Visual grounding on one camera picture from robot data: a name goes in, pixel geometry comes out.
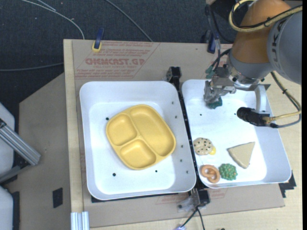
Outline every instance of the cookie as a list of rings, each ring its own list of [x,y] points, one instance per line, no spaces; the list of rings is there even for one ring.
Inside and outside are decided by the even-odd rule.
[[[193,141],[194,150],[198,155],[214,154],[215,147],[207,138],[197,138]]]

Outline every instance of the yellow plate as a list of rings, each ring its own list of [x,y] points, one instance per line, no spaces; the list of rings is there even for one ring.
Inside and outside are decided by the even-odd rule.
[[[164,119],[144,104],[112,117],[106,125],[106,136],[123,163],[135,170],[160,162],[176,146],[175,136]]]

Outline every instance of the gray metal part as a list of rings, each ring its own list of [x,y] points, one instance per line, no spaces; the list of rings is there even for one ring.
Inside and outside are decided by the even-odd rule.
[[[298,84],[302,84],[302,20],[301,11],[278,21],[267,42],[267,54],[274,70]]]
[[[263,79],[272,71],[270,63],[245,63],[237,60],[232,50],[229,53],[229,62],[238,72],[250,79]]]

